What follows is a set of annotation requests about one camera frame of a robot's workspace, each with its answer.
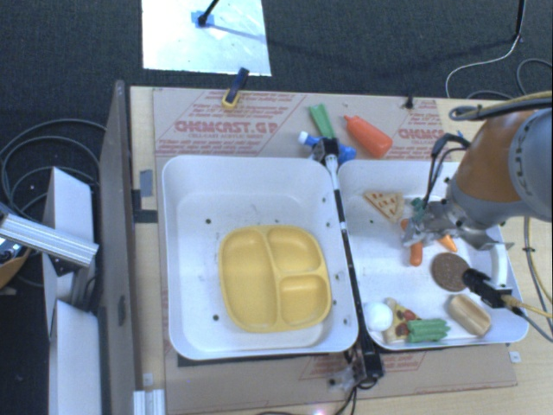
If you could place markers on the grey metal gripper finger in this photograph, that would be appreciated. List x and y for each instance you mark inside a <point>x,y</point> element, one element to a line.
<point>428,236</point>
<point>409,237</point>

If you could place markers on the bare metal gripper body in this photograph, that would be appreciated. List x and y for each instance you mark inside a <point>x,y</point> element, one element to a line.
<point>449,221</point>

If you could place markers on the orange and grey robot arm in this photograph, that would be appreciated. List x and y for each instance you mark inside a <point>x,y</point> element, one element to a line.
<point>497,167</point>

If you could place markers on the orange sausage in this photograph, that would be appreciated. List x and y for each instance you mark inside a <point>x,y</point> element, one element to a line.
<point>416,255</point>

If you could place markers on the orange carrot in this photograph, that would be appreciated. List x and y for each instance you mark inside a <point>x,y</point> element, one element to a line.
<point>449,244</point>

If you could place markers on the brown round biscuit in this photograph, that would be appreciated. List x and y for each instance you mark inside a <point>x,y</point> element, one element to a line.
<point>447,270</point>

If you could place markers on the orange lattice pizza slice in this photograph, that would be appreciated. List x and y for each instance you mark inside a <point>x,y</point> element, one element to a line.
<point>386,203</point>

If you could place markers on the white plastic tray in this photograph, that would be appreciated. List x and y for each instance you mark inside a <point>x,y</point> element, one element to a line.
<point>194,188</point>
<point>380,275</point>

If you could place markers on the thin black and white rod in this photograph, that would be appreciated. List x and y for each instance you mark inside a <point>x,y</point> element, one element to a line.
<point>341,214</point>

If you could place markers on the pepperoni pizza slice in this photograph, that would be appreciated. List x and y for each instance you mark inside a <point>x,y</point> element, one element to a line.
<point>399,316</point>

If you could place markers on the white ball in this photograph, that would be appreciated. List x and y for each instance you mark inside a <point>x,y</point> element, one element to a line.
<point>377,317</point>

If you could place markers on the tan bread roll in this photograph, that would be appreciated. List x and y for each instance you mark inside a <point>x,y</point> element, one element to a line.
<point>468,316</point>

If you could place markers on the green beans bundle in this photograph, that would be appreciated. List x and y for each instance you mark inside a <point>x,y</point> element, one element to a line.
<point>427,330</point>

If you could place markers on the orange bottle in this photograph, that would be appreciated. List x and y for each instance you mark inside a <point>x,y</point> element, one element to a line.
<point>369,138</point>

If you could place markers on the blue and white bottle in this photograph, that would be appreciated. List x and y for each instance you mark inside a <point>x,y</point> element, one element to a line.
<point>345,151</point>

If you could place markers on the yellow divided plate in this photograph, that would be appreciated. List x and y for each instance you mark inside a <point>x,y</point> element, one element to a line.
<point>250,275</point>

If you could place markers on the brown cardboard board red print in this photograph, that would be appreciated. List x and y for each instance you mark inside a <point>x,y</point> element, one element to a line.
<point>259,123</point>

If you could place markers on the black cylinder on white bracket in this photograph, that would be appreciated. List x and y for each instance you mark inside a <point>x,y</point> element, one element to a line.
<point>484,285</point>

